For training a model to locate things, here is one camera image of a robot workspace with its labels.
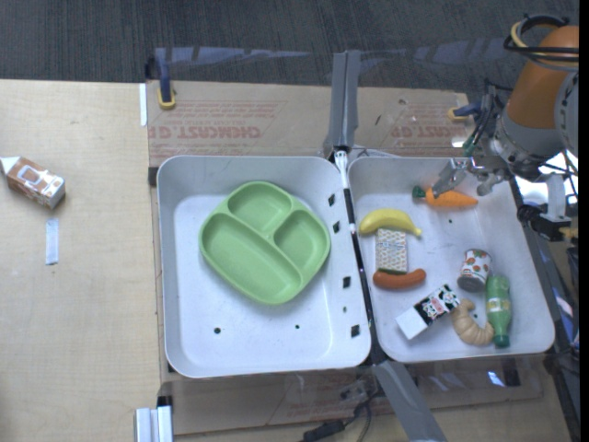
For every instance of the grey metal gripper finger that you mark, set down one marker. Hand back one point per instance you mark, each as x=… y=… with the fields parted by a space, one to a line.
x=452 y=175
x=489 y=184

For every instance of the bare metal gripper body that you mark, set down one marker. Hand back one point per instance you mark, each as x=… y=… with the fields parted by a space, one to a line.
x=494 y=157

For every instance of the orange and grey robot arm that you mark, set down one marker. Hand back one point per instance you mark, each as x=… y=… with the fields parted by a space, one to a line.
x=536 y=95

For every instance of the orange carrot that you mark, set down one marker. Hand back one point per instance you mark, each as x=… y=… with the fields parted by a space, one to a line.
x=448 y=199

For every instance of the white plastic tray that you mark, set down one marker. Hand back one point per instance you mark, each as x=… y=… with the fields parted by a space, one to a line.
x=442 y=247
x=257 y=339

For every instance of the yellow banana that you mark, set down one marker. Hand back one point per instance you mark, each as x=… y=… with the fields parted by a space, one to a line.
x=389 y=218

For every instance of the white can with fruit print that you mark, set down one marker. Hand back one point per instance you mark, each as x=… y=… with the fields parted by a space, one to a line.
x=474 y=270

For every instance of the orange sausage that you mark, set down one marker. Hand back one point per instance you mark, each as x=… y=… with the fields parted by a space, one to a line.
x=398 y=280

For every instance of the green bottle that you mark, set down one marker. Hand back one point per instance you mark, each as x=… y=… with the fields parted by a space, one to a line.
x=499 y=306

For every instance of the white and black milk carton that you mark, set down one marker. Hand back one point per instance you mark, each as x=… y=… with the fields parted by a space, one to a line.
x=428 y=313

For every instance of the beige croissant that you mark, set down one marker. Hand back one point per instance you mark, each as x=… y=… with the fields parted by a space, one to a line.
x=471 y=329

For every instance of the green divided plate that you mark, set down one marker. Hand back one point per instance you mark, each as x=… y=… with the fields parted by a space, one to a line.
x=257 y=247

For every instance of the brown cardboard board red print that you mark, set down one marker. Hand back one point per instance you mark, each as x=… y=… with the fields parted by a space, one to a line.
x=239 y=118

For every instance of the brown and white carton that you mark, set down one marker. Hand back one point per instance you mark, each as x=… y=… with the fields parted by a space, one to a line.
x=34 y=182

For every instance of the black cylinder on white bracket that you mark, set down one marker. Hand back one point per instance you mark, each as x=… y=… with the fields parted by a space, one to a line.
x=550 y=214

